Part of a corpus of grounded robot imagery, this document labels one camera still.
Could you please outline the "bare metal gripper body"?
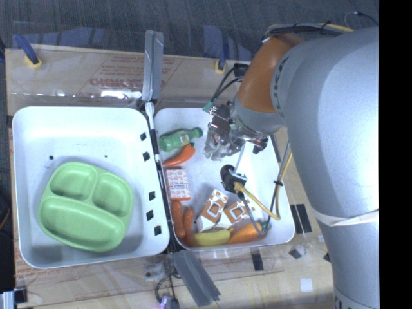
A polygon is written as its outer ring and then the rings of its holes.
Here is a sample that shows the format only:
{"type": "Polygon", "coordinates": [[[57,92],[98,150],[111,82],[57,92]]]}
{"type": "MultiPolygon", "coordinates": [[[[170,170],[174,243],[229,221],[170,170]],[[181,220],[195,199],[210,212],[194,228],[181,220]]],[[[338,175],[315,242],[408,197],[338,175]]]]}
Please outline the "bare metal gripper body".
{"type": "Polygon", "coordinates": [[[223,146],[236,140],[250,142],[256,147],[267,146],[268,135],[247,126],[238,115],[234,105],[220,104],[219,106],[213,106],[210,114],[212,120],[209,122],[208,132],[213,131],[220,135],[223,146]]]}

